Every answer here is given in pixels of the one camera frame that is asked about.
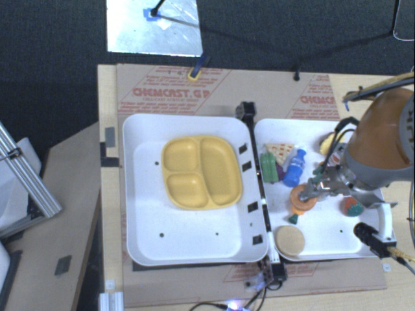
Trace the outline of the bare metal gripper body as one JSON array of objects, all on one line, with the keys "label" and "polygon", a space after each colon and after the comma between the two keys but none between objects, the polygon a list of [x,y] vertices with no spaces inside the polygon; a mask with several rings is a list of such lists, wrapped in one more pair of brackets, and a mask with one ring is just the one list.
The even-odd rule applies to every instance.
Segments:
[{"label": "bare metal gripper body", "polygon": [[340,165],[328,167],[318,183],[318,199],[324,200],[328,196],[351,196],[365,208],[377,208],[381,204],[389,204],[391,208],[397,202],[386,202],[380,188],[363,183],[349,168]]}]

